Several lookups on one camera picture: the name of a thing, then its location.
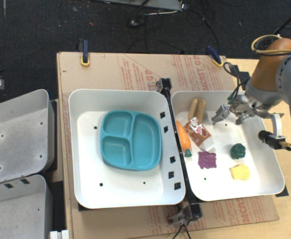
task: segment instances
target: yellow sponge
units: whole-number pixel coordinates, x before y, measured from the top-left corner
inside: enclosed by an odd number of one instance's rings
[[[248,166],[243,164],[234,166],[230,170],[234,180],[247,180],[251,175]]]

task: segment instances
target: wooden table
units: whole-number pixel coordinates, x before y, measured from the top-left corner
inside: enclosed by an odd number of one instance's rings
[[[58,84],[59,84],[59,103],[62,104],[63,98],[65,98],[64,88],[62,85],[61,75],[65,72],[65,68],[60,66],[60,56],[57,55],[57,70],[58,70]],[[257,60],[244,60],[244,59],[228,59],[232,64],[236,64],[239,66],[240,71],[248,71],[250,75],[252,75],[253,70],[257,64]],[[73,79],[74,82],[80,82],[80,79],[75,77]],[[70,183],[72,181],[72,172],[68,169],[68,158],[66,154],[67,149],[67,136],[65,135],[66,126],[63,122],[65,120],[64,111],[67,109],[66,106],[59,106],[59,115],[61,121],[61,144],[62,144],[62,156],[63,156],[63,174],[64,174],[64,193],[65,193],[65,213],[66,213],[66,227],[70,231],[71,238],[74,239],[86,239],[74,237],[74,221],[73,221],[73,212],[74,204],[73,204],[73,187],[71,187]],[[284,113],[285,115],[282,118],[283,124],[283,135],[287,138],[287,142],[291,142],[291,117],[289,112],[289,107],[286,103],[281,103],[277,105],[275,108],[271,110],[272,113]],[[266,129],[268,131],[272,130],[272,125],[270,120],[264,121],[266,125]],[[263,222],[256,224],[248,224],[248,225],[240,225],[240,226],[232,226],[232,227],[224,227],[218,229],[207,229],[207,230],[198,230],[190,232],[192,239],[264,239],[264,238],[275,238],[275,239],[291,239],[291,152],[285,150],[277,150],[275,151],[277,159],[279,161],[283,176],[285,178],[286,186],[289,195],[276,197],[272,196],[274,199],[275,206],[277,208],[277,212],[279,215],[279,220],[272,222]],[[86,223],[86,226],[89,226],[89,222],[82,220],[81,222]],[[111,230],[111,220],[109,220],[109,224],[104,225],[105,230]],[[170,239],[173,237],[173,234],[169,235],[159,235],[146,237],[148,239]],[[181,233],[178,238],[187,238],[186,233]]]

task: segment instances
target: blue plate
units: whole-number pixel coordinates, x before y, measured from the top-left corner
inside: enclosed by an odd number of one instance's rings
[[[153,169],[162,155],[159,123],[148,114],[111,111],[102,120],[100,146],[103,160],[111,166],[135,171]]]

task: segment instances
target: black hole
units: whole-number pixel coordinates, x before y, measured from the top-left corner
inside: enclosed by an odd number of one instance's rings
[[[170,163],[172,164],[174,162],[175,162],[175,157],[174,156],[173,157],[170,157]]]
[[[13,185],[11,185],[11,184],[9,184],[9,183],[7,183],[7,184],[4,184],[5,186],[6,186],[6,188],[8,188],[8,189],[11,189],[11,188],[13,188],[14,186]]]
[[[181,188],[181,183],[177,182],[174,184],[174,190],[180,189]]]
[[[20,180],[23,184],[29,184],[30,182],[29,181],[27,181],[26,179],[21,179]]]
[[[174,177],[174,172],[169,172],[169,179]]]

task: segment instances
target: orange toy carrot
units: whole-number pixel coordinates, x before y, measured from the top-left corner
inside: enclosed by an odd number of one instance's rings
[[[191,147],[190,138],[179,121],[176,121],[176,129],[179,135],[181,147],[183,150],[185,150],[185,157],[192,156],[191,151],[189,150]]]

